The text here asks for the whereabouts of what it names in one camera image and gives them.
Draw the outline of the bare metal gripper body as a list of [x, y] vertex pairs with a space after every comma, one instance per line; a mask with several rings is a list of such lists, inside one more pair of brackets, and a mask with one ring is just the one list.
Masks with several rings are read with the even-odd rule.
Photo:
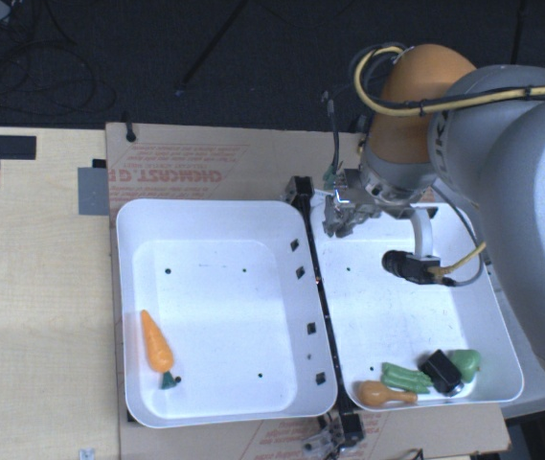
[[396, 218], [417, 202], [429, 187], [428, 168], [343, 169], [334, 181], [334, 198], [348, 210], [357, 204], [372, 203]]

